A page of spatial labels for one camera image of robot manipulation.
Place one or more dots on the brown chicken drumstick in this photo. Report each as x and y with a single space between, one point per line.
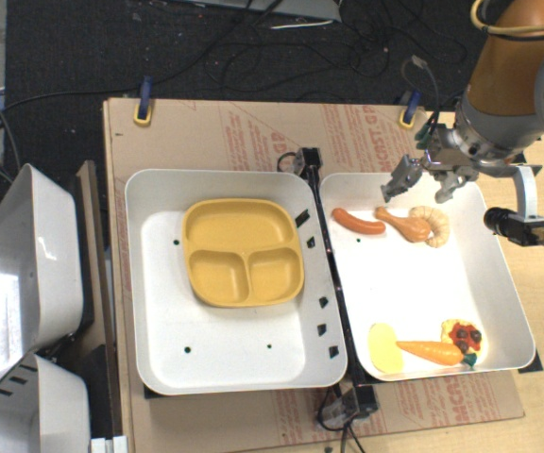
411 228

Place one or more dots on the thin black rod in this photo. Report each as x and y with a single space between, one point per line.
337 276

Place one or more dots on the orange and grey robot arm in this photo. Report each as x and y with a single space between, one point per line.
508 64

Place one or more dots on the black cylinder on white bracket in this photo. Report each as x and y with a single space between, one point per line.
513 222

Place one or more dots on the orange sausage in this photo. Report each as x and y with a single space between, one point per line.
357 223

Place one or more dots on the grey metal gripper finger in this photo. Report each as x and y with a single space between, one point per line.
402 177
451 186

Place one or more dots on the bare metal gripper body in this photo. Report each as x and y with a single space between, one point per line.
456 156

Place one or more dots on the brown cardboard board red print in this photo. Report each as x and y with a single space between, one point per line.
215 135

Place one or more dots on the orange carrot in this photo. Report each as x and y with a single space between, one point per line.
435 352

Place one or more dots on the beige shrimp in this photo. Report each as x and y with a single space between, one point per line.
439 227

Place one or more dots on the pizza slice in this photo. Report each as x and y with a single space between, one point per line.
463 333

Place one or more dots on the pale yellow oval slice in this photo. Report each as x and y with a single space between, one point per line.
384 349

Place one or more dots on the white plastic tray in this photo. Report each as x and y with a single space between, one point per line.
418 286
36 413
234 347
22 276

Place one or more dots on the yellow divided plate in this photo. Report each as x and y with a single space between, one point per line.
241 253

